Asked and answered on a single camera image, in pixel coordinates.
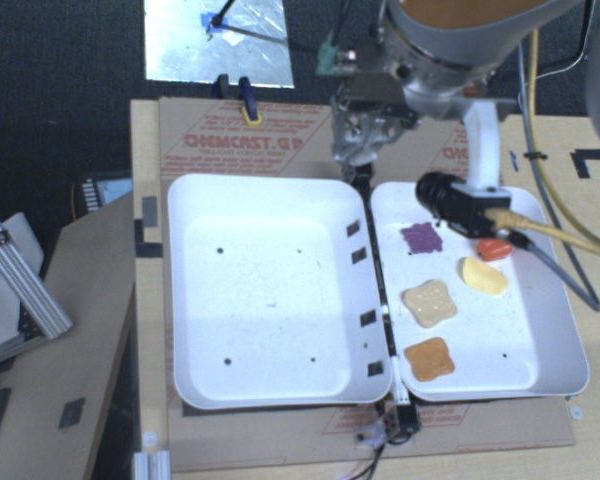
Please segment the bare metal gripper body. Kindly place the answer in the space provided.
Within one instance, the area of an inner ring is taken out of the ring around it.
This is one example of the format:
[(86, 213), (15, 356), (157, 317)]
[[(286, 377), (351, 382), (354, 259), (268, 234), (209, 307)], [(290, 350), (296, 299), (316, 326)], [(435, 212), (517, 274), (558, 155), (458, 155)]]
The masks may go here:
[(453, 119), (457, 101), (485, 92), (486, 68), (449, 62), (420, 48), (390, 22), (338, 52), (338, 108), (361, 120), (414, 127), (421, 117)]

